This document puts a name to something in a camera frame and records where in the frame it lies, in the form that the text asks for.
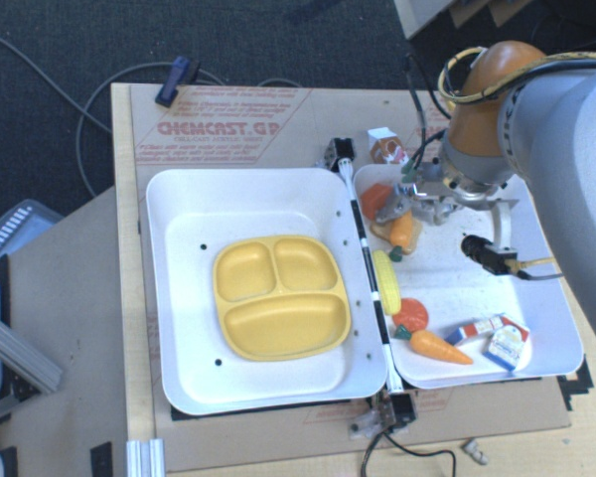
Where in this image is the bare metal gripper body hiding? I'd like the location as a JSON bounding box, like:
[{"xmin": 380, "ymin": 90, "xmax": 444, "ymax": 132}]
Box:
[{"xmin": 408, "ymin": 160, "xmax": 511, "ymax": 227}]

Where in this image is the orange cube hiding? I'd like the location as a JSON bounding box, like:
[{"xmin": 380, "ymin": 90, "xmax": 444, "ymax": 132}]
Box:
[{"xmin": 360, "ymin": 182, "xmax": 394, "ymax": 221}]

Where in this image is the small orange carrot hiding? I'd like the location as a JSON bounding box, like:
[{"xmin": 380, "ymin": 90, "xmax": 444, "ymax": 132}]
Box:
[{"xmin": 387, "ymin": 209, "xmax": 415, "ymax": 263}]

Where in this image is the brown and white carton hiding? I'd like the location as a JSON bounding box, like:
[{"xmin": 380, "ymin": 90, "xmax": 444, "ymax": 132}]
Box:
[{"xmin": 367, "ymin": 126, "xmax": 410, "ymax": 166}]

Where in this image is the thin black and white rod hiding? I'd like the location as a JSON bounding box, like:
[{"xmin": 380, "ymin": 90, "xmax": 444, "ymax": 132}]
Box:
[{"xmin": 338, "ymin": 157, "xmax": 404, "ymax": 394}]

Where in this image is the yellow corn cob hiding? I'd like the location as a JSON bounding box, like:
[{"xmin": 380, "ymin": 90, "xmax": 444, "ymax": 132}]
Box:
[{"xmin": 372, "ymin": 248, "xmax": 403, "ymax": 317}]

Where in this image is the white plastic tray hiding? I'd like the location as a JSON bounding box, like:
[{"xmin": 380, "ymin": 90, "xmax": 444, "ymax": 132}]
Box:
[
  {"xmin": 145, "ymin": 167, "xmax": 390, "ymax": 416},
  {"xmin": 352, "ymin": 162, "xmax": 585, "ymax": 391}
]

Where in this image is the orange pumpkin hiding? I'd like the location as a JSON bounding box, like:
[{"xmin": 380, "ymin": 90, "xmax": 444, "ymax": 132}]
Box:
[{"xmin": 391, "ymin": 297, "xmax": 430, "ymax": 334}]

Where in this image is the red white blue carton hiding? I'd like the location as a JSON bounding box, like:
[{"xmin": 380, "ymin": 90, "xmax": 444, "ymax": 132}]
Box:
[{"xmin": 443, "ymin": 315, "xmax": 506, "ymax": 348}]

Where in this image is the brown cardboard board red print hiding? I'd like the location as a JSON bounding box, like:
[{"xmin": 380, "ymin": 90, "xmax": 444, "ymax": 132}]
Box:
[{"xmin": 128, "ymin": 84, "xmax": 573, "ymax": 474}]

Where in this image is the long orange carrot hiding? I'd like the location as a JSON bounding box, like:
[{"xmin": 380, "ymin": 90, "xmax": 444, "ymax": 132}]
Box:
[{"xmin": 393, "ymin": 325, "xmax": 475, "ymax": 367}]

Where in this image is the yellow divided plate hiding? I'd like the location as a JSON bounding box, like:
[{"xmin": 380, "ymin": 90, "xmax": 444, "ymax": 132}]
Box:
[{"xmin": 212, "ymin": 234, "xmax": 353, "ymax": 363}]

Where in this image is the blue and white carton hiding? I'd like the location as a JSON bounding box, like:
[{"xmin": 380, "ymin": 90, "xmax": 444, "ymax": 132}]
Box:
[{"xmin": 482, "ymin": 312, "xmax": 531, "ymax": 373}]

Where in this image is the black cylinder on white bracket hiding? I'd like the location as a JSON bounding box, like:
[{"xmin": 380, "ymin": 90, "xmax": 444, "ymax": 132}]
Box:
[{"xmin": 460, "ymin": 198, "xmax": 521, "ymax": 277}]

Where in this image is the black block with thin wires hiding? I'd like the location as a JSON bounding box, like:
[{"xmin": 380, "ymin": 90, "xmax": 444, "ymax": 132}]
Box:
[
  {"xmin": 349, "ymin": 392, "xmax": 419, "ymax": 439},
  {"xmin": 323, "ymin": 136, "xmax": 357, "ymax": 171}
]

